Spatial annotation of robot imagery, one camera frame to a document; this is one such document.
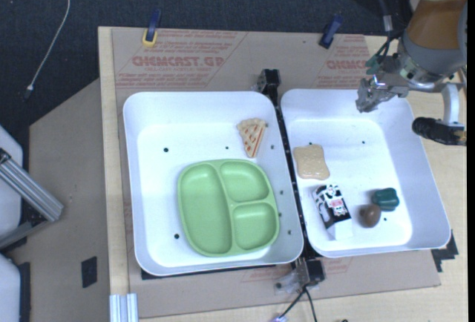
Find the blue clip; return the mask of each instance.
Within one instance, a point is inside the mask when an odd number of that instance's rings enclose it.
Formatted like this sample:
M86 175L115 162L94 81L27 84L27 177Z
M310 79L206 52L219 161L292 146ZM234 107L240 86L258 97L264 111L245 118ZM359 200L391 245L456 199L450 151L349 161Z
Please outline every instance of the blue clip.
M160 26L162 19L162 11L155 10L148 23L148 29L145 30L142 37L142 44L146 47L153 47L157 42L158 32L157 29Z
M328 49L332 44L333 36L340 28L341 23L343 23L343 17L341 17L340 15L334 15L333 20L329 24L325 25L324 35L321 37L320 42L318 44L320 46L323 46L325 49Z

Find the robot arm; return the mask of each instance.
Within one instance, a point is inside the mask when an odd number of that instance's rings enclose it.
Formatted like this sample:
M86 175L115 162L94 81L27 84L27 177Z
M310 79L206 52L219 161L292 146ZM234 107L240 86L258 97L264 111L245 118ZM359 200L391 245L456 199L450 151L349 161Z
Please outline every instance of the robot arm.
M388 37L367 62L367 74L372 77L361 80L357 109L371 112L379 103L396 95L405 97L409 91L442 93L443 119L418 118L413 130L444 144L466 145L464 127L457 122L462 84L446 79L467 65L467 9L468 0L420 0L398 38L397 53L387 55Z

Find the yellow clip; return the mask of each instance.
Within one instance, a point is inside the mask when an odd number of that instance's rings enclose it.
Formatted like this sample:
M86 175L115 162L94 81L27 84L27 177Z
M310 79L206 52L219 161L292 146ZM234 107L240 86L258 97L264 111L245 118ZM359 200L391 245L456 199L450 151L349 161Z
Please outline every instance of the yellow clip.
M142 45L145 46L145 47L154 47L155 44L157 43L157 36L158 36L158 32L155 30L154 32L154 38L149 41L147 40L147 32L148 30L145 29L144 32L143 32L143 37L142 37Z

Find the green plate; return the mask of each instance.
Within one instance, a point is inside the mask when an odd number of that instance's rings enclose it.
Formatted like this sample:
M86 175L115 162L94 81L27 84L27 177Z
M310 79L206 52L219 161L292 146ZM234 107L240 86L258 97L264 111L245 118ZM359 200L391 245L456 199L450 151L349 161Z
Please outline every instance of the green plate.
M188 241L205 256L253 252L271 245L279 232L269 179L247 160L187 166L178 179L178 206Z

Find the white wire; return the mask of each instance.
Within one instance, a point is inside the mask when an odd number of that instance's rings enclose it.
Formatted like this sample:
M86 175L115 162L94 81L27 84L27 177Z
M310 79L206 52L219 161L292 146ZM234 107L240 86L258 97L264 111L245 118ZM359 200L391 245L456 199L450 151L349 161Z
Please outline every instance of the white wire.
M47 49L47 52L45 54L45 57L44 59L41 61L41 63L39 64L38 66L38 69L36 69L36 72L35 72L35 75L31 81L31 83L28 85L27 89L29 91L32 91L33 90L33 86L36 82L36 79L38 78L38 75L39 75L39 72L41 71L41 69L43 68L43 65L45 64L46 60L48 59L50 53L51 53L51 50L53 49L53 46L55 45L56 43L56 40L58 39L58 36L59 36L59 33L61 32L61 29L63 28L63 26L65 25L65 22L66 22L66 19L68 18L68 15L69 15L69 9L71 7L71 0L68 0L68 6L66 8L66 12L65 12L65 16L63 17L62 21L61 21L61 24L59 25L58 27L58 30L56 31L56 34L54 35L53 37L53 41L51 41L51 44L50 44L50 47Z

